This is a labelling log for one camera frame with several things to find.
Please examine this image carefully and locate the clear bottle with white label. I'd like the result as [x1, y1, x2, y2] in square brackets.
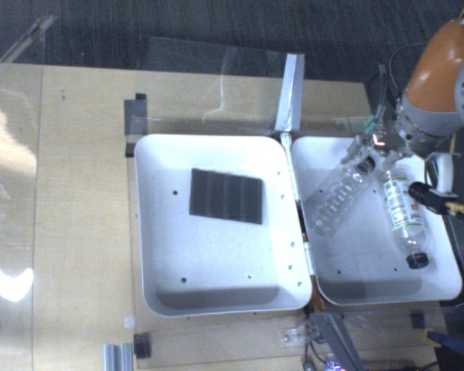
[381, 167, 431, 271]

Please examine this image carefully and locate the black cylinder on white bracket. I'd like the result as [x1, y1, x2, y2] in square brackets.
[407, 151, 460, 215]

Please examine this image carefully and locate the white plastic tray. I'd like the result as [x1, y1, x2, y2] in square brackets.
[290, 134, 464, 307]
[133, 132, 314, 318]

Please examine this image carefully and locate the black ribbed rectangular pad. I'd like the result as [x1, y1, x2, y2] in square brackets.
[189, 167, 265, 226]

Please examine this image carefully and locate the clear plastic bottle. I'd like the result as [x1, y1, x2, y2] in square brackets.
[304, 155, 377, 237]

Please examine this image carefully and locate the thin black and white rod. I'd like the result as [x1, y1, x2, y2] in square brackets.
[280, 131, 319, 286]

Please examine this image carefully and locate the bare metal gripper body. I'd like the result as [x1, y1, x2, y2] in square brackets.
[364, 120, 423, 157]

